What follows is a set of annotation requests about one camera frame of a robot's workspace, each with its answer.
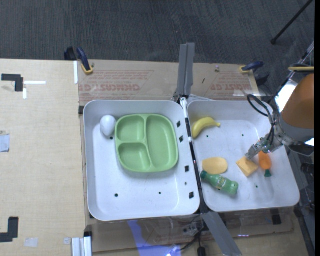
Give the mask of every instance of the toy banana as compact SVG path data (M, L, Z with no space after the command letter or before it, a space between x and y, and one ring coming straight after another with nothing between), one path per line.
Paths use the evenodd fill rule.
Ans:
M191 129L191 134L192 137L195 139L198 137L198 135L201 133L201 131L206 128L206 127L212 127L212 126L217 126L220 127L220 123L216 122L213 118L211 117L204 117L196 121Z

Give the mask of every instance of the white ball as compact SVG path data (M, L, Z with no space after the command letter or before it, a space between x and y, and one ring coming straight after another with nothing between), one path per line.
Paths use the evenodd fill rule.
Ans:
M100 120L100 131L108 137L114 133L116 123L117 121L112 115L105 115Z

